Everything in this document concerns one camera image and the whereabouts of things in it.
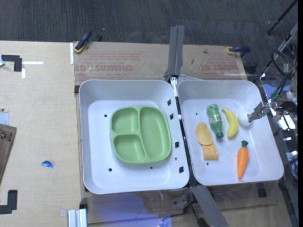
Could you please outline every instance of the white tape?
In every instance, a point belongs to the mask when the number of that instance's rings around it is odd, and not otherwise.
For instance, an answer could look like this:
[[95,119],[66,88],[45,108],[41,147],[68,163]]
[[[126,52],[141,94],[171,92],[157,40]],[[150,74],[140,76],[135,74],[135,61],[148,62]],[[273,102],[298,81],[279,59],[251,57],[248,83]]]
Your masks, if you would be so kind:
[[25,68],[22,68],[22,71],[21,71],[21,77],[22,77],[22,79],[24,79],[24,78],[25,78]]
[[44,61],[24,61],[23,65],[43,65]]
[[67,216],[67,210],[60,210],[60,216]]
[[4,61],[2,60],[2,58],[0,57],[0,66],[5,65]]
[[71,65],[74,64],[74,48],[73,43],[70,43]]
[[4,125],[9,125],[9,112],[0,113],[0,123]]

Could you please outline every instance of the green bottle cap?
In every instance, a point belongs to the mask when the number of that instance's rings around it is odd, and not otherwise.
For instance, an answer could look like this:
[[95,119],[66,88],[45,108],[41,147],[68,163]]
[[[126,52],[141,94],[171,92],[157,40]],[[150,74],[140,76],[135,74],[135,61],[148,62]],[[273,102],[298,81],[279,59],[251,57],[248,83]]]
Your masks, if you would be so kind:
[[218,139],[221,139],[221,138],[223,138],[223,133],[222,132],[220,132],[220,133],[216,133],[216,137],[218,138]]
[[247,147],[248,145],[248,142],[246,140],[242,140],[241,143],[243,147]]

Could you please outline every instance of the green divided plate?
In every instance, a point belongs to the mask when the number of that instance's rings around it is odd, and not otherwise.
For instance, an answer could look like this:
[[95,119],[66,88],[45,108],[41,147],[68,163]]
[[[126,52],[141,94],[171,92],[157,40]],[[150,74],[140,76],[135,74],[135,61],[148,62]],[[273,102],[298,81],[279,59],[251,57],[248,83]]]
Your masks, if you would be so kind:
[[156,107],[117,109],[111,116],[110,131],[115,154],[127,163],[157,162],[171,152],[169,126]]

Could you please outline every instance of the plywood board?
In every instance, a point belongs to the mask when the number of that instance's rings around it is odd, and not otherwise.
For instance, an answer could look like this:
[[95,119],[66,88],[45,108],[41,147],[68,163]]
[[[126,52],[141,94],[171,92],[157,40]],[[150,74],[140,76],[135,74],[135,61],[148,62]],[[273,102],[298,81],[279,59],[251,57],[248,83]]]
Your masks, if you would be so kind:
[[[18,206],[0,215],[2,227],[67,225],[61,210],[79,209],[80,174],[74,68],[68,43],[1,41],[0,53],[19,55],[26,77],[13,63],[0,68],[0,107],[17,128],[0,186],[0,204],[18,190]],[[49,160],[53,168],[41,166]]]

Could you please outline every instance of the gray metal bracket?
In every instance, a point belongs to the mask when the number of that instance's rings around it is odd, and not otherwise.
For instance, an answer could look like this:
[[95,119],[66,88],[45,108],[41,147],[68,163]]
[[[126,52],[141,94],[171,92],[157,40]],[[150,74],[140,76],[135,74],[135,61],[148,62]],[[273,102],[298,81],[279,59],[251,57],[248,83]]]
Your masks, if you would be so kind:
[[196,197],[211,227],[229,226],[207,187],[203,185],[192,187],[191,192]]
[[183,25],[171,27],[169,37],[169,62],[165,72],[165,77],[179,76],[181,74],[181,66],[183,65]]
[[68,227],[87,227],[87,209],[68,210]]

